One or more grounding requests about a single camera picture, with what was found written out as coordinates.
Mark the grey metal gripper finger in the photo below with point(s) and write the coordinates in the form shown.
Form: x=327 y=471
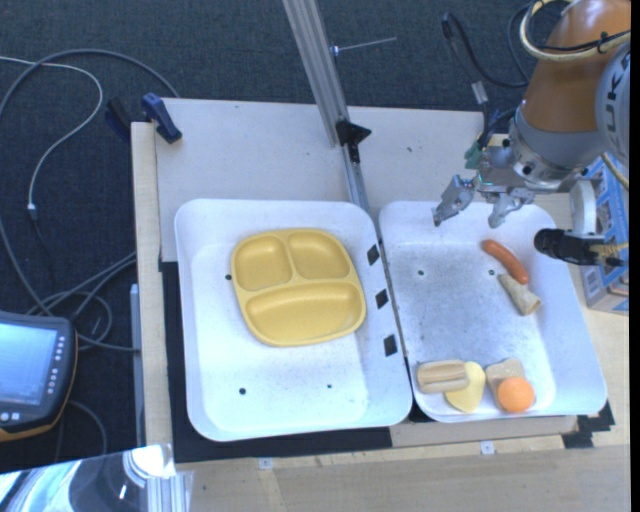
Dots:
x=504 y=209
x=452 y=199

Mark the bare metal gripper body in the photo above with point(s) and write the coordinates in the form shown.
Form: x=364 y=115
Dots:
x=500 y=172

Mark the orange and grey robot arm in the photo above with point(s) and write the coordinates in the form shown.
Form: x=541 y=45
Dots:
x=567 y=90

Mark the orange sausage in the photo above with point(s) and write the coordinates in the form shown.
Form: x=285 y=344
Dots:
x=506 y=260

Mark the beige rolled wrap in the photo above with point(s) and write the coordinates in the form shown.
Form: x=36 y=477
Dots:
x=521 y=298

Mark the blue and white carton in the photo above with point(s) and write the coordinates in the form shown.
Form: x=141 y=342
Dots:
x=611 y=225

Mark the white plastic tray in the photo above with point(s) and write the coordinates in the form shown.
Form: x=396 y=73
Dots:
x=280 y=380
x=450 y=310

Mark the tan bread slice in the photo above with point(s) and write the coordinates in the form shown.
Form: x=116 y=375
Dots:
x=505 y=369

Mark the tan hot dog bun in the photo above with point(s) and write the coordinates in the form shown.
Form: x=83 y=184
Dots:
x=441 y=376

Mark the yellow divided plate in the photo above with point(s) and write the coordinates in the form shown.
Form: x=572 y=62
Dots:
x=300 y=305

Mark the orange ball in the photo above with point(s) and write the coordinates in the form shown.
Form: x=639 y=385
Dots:
x=516 y=395

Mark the yellow crisp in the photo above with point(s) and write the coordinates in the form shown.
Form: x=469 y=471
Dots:
x=470 y=397

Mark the pale flat board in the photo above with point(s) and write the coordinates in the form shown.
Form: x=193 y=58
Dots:
x=260 y=150

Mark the black cylinder on white bracket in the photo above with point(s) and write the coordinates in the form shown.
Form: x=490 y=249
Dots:
x=562 y=245

